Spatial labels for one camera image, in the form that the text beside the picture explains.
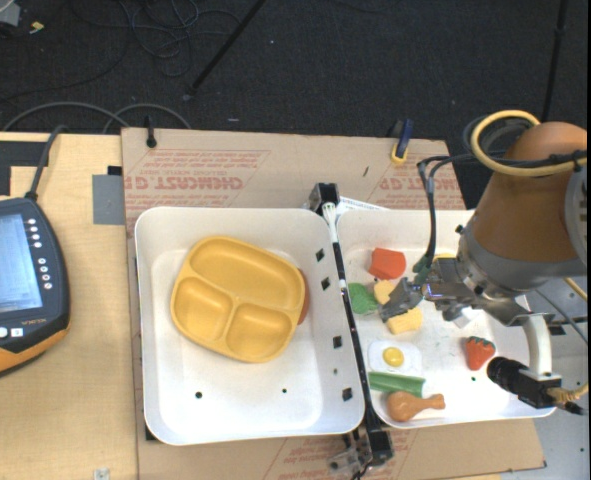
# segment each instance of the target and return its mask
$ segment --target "yellow plate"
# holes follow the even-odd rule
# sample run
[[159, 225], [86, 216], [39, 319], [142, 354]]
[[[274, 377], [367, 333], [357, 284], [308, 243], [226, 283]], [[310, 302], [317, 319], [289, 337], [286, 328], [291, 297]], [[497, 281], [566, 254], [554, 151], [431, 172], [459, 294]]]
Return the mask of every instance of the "yellow plate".
[[280, 355], [304, 306], [306, 285], [291, 262], [226, 236], [200, 240], [173, 287], [171, 316], [184, 336], [241, 361]]

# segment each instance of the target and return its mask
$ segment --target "display screen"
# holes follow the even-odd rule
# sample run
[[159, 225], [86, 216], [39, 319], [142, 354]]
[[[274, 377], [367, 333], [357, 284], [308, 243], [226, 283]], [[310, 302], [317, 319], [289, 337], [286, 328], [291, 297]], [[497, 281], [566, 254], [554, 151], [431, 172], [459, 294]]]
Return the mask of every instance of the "display screen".
[[0, 216], [0, 313], [41, 306], [22, 216]]

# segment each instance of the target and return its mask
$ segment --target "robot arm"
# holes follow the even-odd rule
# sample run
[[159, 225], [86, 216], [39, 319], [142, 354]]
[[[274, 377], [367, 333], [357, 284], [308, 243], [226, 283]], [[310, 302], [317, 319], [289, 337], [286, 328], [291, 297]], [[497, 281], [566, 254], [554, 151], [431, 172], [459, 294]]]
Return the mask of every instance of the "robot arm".
[[[553, 315], [532, 313], [525, 295], [551, 279], [587, 274], [587, 166], [586, 156], [579, 157], [587, 148], [587, 132], [568, 123], [540, 124], [523, 114], [531, 127], [504, 156], [513, 160], [511, 165], [494, 161], [479, 147], [480, 130], [503, 113], [475, 127], [473, 152], [495, 172], [470, 221], [458, 230], [456, 257], [431, 258], [425, 278], [418, 275], [415, 284], [403, 279], [380, 316], [403, 313], [423, 298], [435, 303], [447, 321], [465, 320], [465, 310], [472, 308], [504, 325], [522, 326], [529, 366], [498, 357], [487, 373], [522, 401], [541, 408], [555, 405], [550, 389], [561, 384], [561, 377], [552, 373], [546, 325]], [[558, 158], [571, 160], [519, 166]]]

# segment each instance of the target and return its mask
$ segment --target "cardboard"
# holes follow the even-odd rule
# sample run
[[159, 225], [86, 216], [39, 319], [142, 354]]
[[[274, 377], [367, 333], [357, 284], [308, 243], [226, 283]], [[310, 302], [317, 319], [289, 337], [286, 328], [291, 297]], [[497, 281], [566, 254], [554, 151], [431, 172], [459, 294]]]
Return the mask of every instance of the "cardboard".
[[[129, 287], [133, 325], [137, 449], [141, 479], [333, 479], [327, 461], [341, 436], [262, 439], [174, 447], [147, 439], [143, 417], [139, 306], [132, 239], [139, 215], [154, 206], [297, 208], [316, 183], [336, 183], [341, 196], [400, 209], [426, 209], [416, 163], [448, 154], [441, 141], [413, 139], [402, 165], [390, 160], [390, 138], [155, 130], [122, 132]], [[465, 209], [450, 165], [436, 176], [436, 207]], [[390, 431], [395, 456], [368, 472], [377, 480], [454, 478], [540, 468], [531, 420]]]

